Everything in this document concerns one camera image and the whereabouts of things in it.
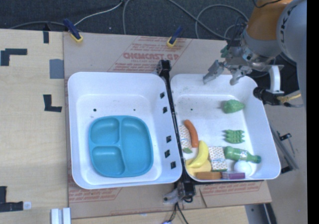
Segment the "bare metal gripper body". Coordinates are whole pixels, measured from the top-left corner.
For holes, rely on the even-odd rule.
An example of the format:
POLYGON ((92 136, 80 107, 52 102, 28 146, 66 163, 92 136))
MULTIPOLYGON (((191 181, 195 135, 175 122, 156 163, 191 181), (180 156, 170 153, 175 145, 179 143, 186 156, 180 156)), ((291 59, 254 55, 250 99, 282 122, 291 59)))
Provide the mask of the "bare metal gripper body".
POLYGON ((222 49, 224 66, 229 70, 257 70, 266 71, 266 67, 272 62, 272 57, 258 55, 248 47, 226 46, 222 49))

